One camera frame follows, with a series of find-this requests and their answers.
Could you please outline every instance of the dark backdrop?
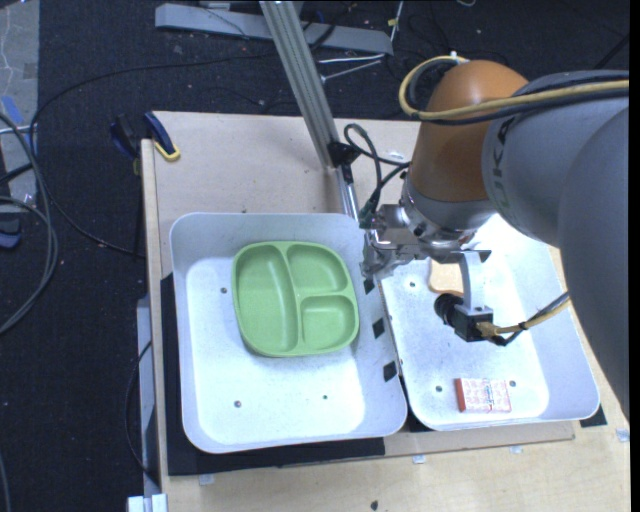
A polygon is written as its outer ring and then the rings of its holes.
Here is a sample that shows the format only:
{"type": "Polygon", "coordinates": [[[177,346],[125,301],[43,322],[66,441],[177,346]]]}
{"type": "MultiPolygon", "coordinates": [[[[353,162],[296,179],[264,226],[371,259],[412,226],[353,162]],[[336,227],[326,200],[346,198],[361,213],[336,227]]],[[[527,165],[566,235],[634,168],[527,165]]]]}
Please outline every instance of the dark backdrop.
{"type": "MultiPolygon", "coordinates": [[[[140,180],[111,143],[116,115],[127,114],[140,131],[141,115],[152,109],[299,115],[272,43],[159,31],[158,5],[41,0],[43,174],[77,225],[126,250],[134,247],[140,180]]],[[[347,11],[349,5],[307,2],[303,17],[388,30],[397,3],[358,2],[347,11]]],[[[628,34],[629,10],[629,0],[406,2],[395,56],[328,81],[327,97],[336,117],[405,119],[399,81],[421,60],[452,49],[506,63],[528,79],[590,69],[628,34]]],[[[628,69],[628,62],[625,45],[607,67],[628,69]]],[[[320,69],[331,74],[350,66],[320,69]]],[[[35,287],[43,265],[43,227],[23,217],[21,246],[0,253],[2,319],[35,287]]],[[[53,221],[61,246],[53,281],[0,338],[0,451],[13,508],[124,510],[127,496],[142,494],[123,411],[145,263],[80,235],[57,210],[53,221]]]]}

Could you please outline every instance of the green plate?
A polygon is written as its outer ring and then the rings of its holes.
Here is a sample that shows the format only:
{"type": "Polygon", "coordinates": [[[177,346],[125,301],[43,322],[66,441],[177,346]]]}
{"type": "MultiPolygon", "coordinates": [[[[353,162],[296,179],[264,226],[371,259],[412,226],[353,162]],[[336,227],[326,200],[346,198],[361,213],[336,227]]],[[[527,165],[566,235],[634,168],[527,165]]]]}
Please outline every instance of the green plate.
{"type": "Polygon", "coordinates": [[[324,354],[346,347],[358,334],[358,305],[349,271],[324,245],[248,245],[236,254],[232,272],[240,333],[259,354],[324,354]]]}

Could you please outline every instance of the wooden table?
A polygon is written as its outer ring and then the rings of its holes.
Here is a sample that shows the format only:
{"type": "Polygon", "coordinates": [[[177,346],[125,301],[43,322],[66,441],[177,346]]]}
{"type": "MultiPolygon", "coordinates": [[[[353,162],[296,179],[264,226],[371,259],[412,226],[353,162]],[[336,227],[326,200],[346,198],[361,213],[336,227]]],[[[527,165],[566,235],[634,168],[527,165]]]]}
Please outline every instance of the wooden table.
{"type": "MultiPolygon", "coordinates": [[[[213,485],[170,476],[160,280],[171,273],[171,225],[195,211],[320,213],[341,206],[335,176],[320,168],[302,118],[156,114],[182,153],[167,162],[151,141],[142,144],[159,486],[171,512],[630,510],[630,443],[619,436],[629,425],[586,342],[606,425],[403,430],[385,438],[386,455],[375,459],[219,473],[213,485]]],[[[336,120],[338,130],[348,122],[336,120]]],[[[357,122],[381,156],[411,158],[416,123],[357,122]]],[[[373,166],[359,158],[352,167],[363,201],[374,187],[373,166]]],[[[399,190],[400,181],[391,182],[382,201],[396,202],[399,190]]],[[[552,255],[559,266],[558,254],[552,255]]],[[[436,280],[455,281],[442,272],[436,280]]]]}

